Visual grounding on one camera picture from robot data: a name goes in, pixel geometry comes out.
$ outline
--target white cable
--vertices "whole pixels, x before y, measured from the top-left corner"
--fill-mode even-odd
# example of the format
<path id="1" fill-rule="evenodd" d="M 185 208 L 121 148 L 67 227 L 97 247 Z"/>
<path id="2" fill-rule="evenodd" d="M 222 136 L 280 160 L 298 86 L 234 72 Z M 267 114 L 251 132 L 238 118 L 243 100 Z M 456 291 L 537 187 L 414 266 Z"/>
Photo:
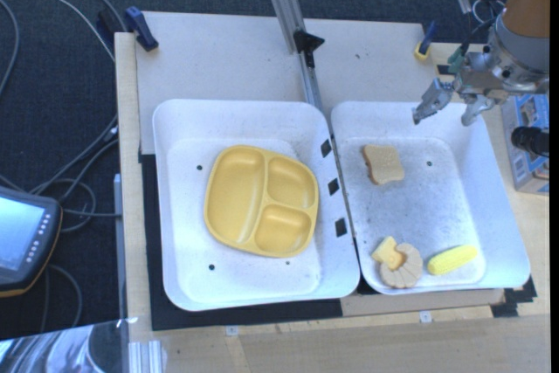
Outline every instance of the white cable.
<path id="1" fill-rule="evenodd" d="M 76 14 L 78 14 L 87 24 L 87 26 L 91 29 L 91 31 L 95 34 L 95 36 L 97 37 L 97 39 L 101 42 L 101 44 L 103 45 L 103 47 L 105 48 L 105 50 L 107 51 L 109 57 L 111 58 L 111 60 L 114 62 L 114 56 L 113 53 L 109 50 L 109 48 L 107 47 L 107 44 L 105 44 L 105 41 L 103 40 L 103 38 L 101 37 L 101 35 L 97 32 L 97 30 L 95 30 L 95 27 L 93 26 L 93 24 L 87 19 L 87 17 L 84 16 L 84 14 L 78 10 L 75 6 L 73 6 L 71 3 L 67 2 L 66 0 L 58 0 L 59 2 L 62 2 L 64 5 L 69 6 L 70 8 L 72 8 L 72 10 L 74 10 L 76 12 Z"/>

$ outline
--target yellow corn cob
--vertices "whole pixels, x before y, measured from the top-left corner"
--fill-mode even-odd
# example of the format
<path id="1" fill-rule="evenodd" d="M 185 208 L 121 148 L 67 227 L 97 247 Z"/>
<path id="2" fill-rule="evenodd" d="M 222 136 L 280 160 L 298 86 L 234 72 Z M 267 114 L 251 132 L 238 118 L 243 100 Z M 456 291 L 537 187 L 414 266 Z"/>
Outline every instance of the yellow corn cob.
<path id="1" fill-rule="evenodd" d="M 473 245 L 459 245 L 435 255 L 427 263 L 427 270 L 431 275 L 442 275 L 458 269 L 478 254 Z"/>

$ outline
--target blue screen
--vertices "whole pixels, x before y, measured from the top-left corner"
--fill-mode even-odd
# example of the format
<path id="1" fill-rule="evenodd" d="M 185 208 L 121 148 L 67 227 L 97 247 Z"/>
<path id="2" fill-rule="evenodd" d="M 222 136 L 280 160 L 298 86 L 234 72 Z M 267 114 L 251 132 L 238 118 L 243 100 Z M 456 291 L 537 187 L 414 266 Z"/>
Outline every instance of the blue screen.
<path id="1" fill-rule="evenodd" d="M 0 197 L 0 267 L 16 271 L 45 209 Z"/>

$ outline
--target hole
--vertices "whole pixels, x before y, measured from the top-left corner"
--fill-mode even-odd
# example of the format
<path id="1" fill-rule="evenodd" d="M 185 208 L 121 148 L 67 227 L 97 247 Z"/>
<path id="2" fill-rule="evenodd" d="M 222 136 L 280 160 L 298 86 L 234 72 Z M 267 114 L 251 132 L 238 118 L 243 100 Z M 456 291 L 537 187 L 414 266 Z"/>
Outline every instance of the hole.
<path id="1" fill-rule="evenodd" d="M 332 196 L 336 191 L 340 189 L 340 184 L 338 183 L 338 179 L 334 179 L 328 184 L 328 191 L 330 192 L 330 196 Z"/>
<path id="2" fill-rule="evenodd" d="M 348 232 L 348 227 L 346 226 L 346 220 L 344 218 L 338 219 L 335 222 L 335 236 L 340 237 Z"/>
<path id="3" fill-rule="evenodd" d="M 332 151 L 332 145 L 330 145 L 330 140 L 326 139 L 321 145 L 322 157 L 326 157 Z"/>

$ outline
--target black clamp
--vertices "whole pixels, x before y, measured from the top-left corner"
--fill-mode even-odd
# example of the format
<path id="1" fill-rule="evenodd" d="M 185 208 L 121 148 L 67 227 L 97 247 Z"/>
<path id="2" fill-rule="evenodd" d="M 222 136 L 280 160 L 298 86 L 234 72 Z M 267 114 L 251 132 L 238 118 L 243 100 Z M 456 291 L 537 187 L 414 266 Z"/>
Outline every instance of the black clamp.
<path id="1" fill-rule="evenodd" d="M 324 39 L 313 36 L 304 30 L 296 30 L 293 34 L 293 39 L 297 47 L 297 52 L 304 52 L 307 67 L 314 69 L 313 52 L 324 44 Z"/>
<path id="2" fill-rule="evenodd" d="M 138 33 L 136 40 L 146 52 L 151 52 L 159 46 L 159 43 L 155 40 L 149 30 L 146 18 L 140 10 L 138 10 L 135 6 L 131 6 L 124 12 L 124 18 L 132 31 L 136 31 Z"/>

